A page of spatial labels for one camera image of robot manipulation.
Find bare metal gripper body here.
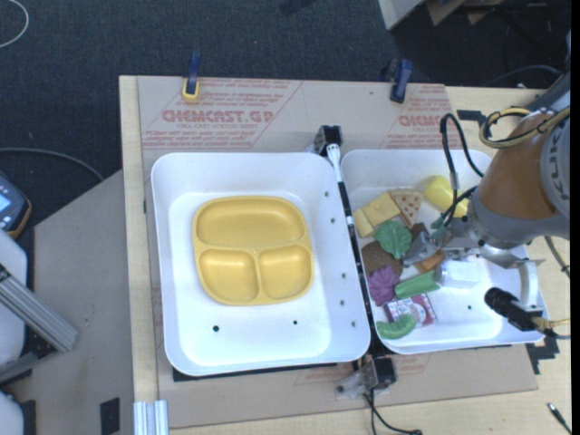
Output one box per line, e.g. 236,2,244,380
440,217,523,270

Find pink and white carton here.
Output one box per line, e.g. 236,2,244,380
382,293,439,329

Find pizza slice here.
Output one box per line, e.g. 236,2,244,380
389,188,425,229

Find green lettuce leaf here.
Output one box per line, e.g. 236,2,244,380
373,219,414,261

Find orange-brown bread piece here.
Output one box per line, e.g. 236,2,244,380
413,248,448,275

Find green cylinder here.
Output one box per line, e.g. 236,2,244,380
393,269,442,300

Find green pea pod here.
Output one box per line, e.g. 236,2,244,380
375,313,418,341

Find black block with thin wires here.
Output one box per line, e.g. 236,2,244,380
314,124,343,155
334,355,399,401

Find brown cardboard board red print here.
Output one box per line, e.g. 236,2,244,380
135,75,540,430

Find brown biscuit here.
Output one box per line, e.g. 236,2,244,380
360,240,404,277

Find white plastic tray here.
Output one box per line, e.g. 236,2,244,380
339,148,547,356
150,151,372,377

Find thin black and white rod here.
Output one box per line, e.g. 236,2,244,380
325,144,378,358

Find yellow cube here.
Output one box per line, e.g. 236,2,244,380
353,208,376,239

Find yellow lemon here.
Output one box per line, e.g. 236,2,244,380
422,174,470,219

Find black cylinder on white bracket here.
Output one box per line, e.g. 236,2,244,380
483,258,547,333

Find yellow divided plate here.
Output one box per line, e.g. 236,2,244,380
191,195,316,307

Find clear plastic bottle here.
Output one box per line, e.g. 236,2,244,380
433,260,481,289

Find yellow cheese wedge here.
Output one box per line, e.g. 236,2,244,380
364,191,401,228

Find purple grapes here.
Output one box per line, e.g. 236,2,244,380
366,264,401,307

